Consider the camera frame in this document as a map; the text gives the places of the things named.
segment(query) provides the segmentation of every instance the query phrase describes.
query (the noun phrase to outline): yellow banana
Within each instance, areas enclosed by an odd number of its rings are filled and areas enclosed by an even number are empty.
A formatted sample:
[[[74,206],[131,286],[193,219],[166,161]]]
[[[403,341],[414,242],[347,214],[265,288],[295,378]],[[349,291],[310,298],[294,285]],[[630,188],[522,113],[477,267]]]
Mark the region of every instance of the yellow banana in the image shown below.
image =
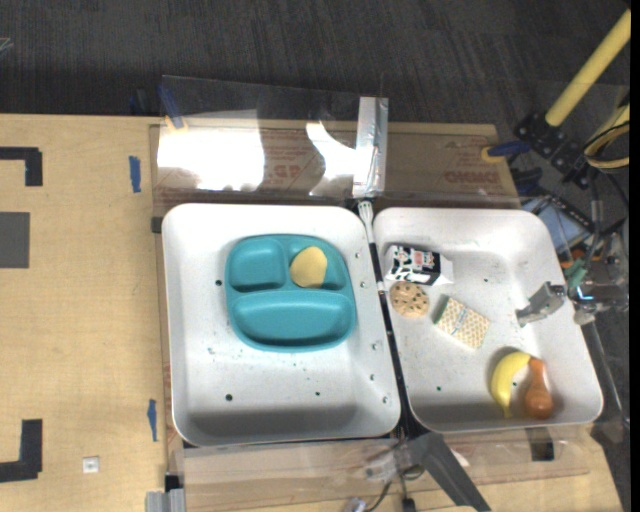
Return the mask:
[[[512,352],[504,356],[491,376],[491,396],[498,402],[505,418],[511,418],[511,409],[509,409],[509,403],[511,402],[511,389],[513,376],[522,367],[529,363],[531,356],[525,352]]]

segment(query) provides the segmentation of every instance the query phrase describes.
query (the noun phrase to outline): small white sticker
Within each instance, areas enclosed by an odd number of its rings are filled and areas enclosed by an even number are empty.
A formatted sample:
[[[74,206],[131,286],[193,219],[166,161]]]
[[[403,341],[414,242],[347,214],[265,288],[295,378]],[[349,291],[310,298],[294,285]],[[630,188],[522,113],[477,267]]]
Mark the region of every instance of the small white sticker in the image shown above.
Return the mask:
[[[83,473],[98,473],[100,471],[100,457],[84,457],[82,459]]]

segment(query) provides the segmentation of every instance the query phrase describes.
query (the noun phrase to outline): blue plate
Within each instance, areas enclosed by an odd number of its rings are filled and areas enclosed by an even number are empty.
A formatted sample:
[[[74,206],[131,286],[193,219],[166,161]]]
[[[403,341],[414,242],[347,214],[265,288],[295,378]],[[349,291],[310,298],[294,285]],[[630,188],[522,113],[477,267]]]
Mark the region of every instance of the blue plate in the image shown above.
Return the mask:
[[[301,288],[289,275],[296,255],[322,249],[327,272],[320,288]],[[300,352],[338,345],[356,323],[349,271],[333,245],[299,235],[265,235],[242,240],[225,266],[227,310],[233,330],[261,350]]]

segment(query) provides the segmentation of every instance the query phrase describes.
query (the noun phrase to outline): yellow tube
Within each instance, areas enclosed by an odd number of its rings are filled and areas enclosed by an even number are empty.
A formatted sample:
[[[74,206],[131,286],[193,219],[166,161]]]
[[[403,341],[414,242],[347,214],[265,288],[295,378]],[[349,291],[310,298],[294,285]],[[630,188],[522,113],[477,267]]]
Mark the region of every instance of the yellow tube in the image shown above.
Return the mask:
[[[560,126],[564,122],[630,38],[631,10],[627,9],[549,109],[545,116],[545,120],[549,125]]]

